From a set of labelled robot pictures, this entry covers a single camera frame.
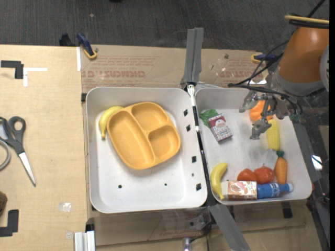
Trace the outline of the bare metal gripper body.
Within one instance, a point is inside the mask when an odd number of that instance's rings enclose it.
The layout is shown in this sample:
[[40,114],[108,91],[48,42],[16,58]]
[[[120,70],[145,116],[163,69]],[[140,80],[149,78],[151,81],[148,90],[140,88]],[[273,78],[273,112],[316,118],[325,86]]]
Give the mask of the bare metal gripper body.
[[262,118],[268,118],[268,116],[278,119],[289,117],[291,120],[298,118],[297,99],[286,93],[276,80],[266,81],[258,99],[263,102],[260,113]]

